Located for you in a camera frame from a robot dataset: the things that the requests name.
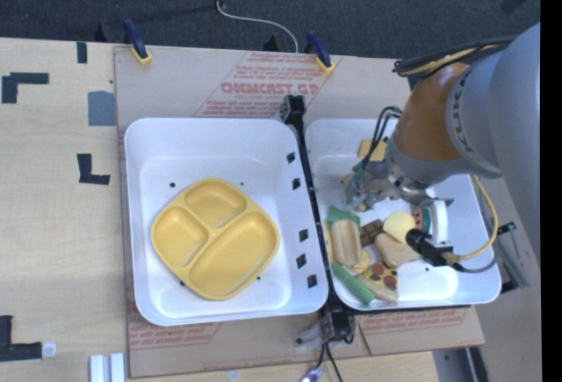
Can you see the white plastic tray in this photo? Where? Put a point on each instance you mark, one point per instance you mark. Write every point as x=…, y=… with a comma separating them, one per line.
x=439, y=283
x=211, y=143

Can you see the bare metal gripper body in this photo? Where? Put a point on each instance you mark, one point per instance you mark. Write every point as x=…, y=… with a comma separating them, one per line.
x=382, y=180

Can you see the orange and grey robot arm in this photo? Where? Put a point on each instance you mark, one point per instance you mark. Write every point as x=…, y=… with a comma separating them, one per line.
x=478, y=108

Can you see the tan bread slice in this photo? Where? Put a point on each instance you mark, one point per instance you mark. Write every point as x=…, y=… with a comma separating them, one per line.
x=395, y=253

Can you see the brown chocolate bar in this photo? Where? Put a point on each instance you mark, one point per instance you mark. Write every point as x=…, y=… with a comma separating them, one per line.
x=371, y=232

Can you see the green lettuce leaf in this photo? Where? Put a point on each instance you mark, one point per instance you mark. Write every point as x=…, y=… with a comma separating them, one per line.
x=340, y=215

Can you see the red and green watermelon slice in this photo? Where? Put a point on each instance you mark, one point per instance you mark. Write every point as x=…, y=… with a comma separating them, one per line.
x=420, y=215

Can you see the tan hot dog bun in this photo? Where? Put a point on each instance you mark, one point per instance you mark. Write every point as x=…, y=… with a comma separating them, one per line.
x=346, y=242

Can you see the yellow divided plate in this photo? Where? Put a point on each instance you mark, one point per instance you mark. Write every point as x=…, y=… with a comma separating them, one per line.
x=232, y=253

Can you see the yellow cheese slice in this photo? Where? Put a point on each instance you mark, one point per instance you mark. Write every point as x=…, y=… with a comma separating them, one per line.
x=366, y=147

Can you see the black cylinder on white bracket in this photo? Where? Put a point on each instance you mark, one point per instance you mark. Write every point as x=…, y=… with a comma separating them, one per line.
x=428, y=242

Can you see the thin black rod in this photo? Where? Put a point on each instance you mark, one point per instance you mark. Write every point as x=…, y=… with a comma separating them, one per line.
x=312, y=196

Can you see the brown cardboard board, red print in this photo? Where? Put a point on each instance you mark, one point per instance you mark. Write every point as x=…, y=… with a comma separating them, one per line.
x=197, y=86

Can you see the pizza slice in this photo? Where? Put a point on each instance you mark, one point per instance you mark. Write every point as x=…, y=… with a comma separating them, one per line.
x=382, y=279

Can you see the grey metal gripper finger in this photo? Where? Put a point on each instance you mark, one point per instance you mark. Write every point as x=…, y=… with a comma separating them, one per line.
x=366, y=201
x=350, y=193

